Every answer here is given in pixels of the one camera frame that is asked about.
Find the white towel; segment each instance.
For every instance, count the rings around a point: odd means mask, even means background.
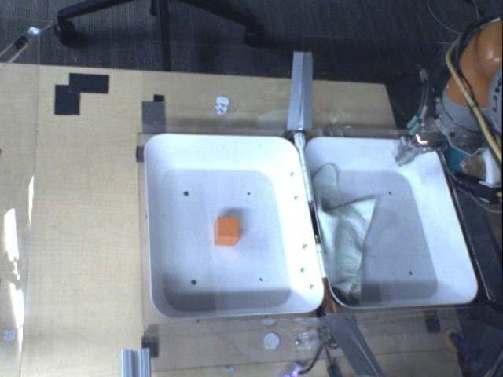
[[[359,303],[362,300],[362,248],[376,200],[343,203],[337,170],[331,163],[313,176],[313,190],[332,289],[348,304]]]

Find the black chair leg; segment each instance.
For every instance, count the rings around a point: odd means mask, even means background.
[[[54,32],[57,38],[64,45],[70,46],[75,43],[78,38],[77,30],[71,21],[71,18],[83,16],[85,14],[95,13],[103,9],[108,9],[115,5],[132,2],[133,0],[86,0],[66,9],[62,9],[57,13],[57,23],[54,26]]]
[[[216,0],[179,0],[199,9],[215,14],[237,24],[244,25],[246,31],[244,41],[247,45],[260,47],[263,43],[263,30],[259,24],[251,17],[245,16],[238,11],[223,5]]]
[[[65,21],[76,16],[84,14],[95,13],[103,9],[121,5],[124,3],[132,2],[134,0],[87,0],[79,4],[72,5],[66,9],[62,9],[57,13],[57,21]]]
[[[62,9],[57,13],[57,24],[54,26],[54,31],[57,38],[64,45],[72,45],[75,43],[78,33],[75,26],[70,21],[71,18],[82,16],[84,14],[94,13],[103,9],[132,2],[133,0],[87,0],[79,4],[72,5],[66,9]],[[179,0],[181,2],[193,5],[209,13],[226,18],[235,23],[244,25],[246,32],[244,41],[250,45],[259,47],[262,45],[263,31],[254,19],[245,16],[236,10],[230,9],[216,0]],[[169,17],[168,0],[152,0],[150,12],[157,17],[158,28],[161,37],[161,46],[163,52],[163,68],[165,71],[171,69],[170,55],[170,17]]]

